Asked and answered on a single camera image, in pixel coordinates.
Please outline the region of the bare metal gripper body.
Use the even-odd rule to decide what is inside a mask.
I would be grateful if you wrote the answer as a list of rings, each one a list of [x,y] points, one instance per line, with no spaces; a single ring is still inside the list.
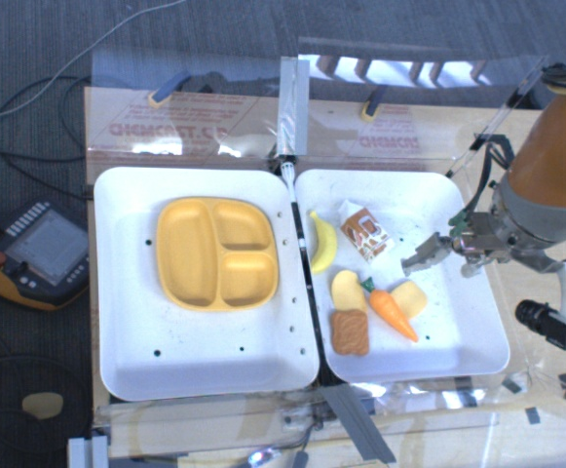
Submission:
[[[510,217],[500,212],[460,211],[451,218],[451,246],[469,265],[511,260],[509,240],[515,234]]]

